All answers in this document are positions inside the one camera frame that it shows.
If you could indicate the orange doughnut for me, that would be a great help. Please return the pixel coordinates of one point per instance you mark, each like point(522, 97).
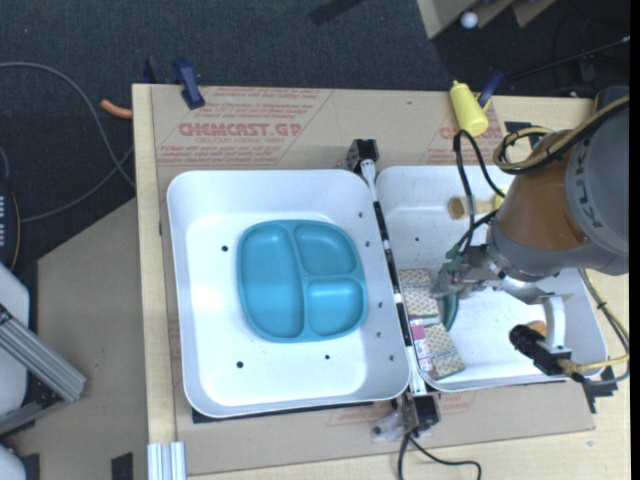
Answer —
point(536, 326)

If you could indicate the dark green bowl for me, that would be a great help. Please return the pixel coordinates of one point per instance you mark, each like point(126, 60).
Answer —
point(450, 313)

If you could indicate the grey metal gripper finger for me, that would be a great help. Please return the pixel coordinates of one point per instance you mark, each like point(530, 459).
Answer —
point(446, 287)

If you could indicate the white ball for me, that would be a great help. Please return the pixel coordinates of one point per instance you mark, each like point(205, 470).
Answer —
point(469, 19)

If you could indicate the brown cardboard board red print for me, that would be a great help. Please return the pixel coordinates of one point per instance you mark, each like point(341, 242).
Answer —
point(310, 118)

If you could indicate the yellow squeeze bottle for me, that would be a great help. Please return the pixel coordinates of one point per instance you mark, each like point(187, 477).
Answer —
point(469, 110)

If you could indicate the yellow banana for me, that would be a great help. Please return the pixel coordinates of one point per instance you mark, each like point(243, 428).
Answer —
point(498, 200)

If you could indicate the black cylinder on white bracket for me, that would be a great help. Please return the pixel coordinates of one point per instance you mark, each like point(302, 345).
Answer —
point(540, 350)

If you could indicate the tan bread roll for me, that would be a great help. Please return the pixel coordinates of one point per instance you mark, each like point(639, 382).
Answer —
point(456, 207)

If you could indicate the white plastic tray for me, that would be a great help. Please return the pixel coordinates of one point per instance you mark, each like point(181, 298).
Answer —
point(500, 348)
point(210, 318)

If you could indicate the pink and white carton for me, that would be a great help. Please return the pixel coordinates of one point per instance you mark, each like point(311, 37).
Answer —
point(421, 345)

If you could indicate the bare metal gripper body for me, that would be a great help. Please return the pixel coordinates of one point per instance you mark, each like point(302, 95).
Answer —
point(480, 270)

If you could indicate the thin black and white rod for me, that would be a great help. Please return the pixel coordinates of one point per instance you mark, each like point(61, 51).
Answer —
point(385, 238)

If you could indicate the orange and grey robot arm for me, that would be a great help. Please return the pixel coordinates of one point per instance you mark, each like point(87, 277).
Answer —
point(550, 208)

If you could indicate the blue divided plate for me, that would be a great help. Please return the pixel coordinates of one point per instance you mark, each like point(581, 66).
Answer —
point(272, 278)

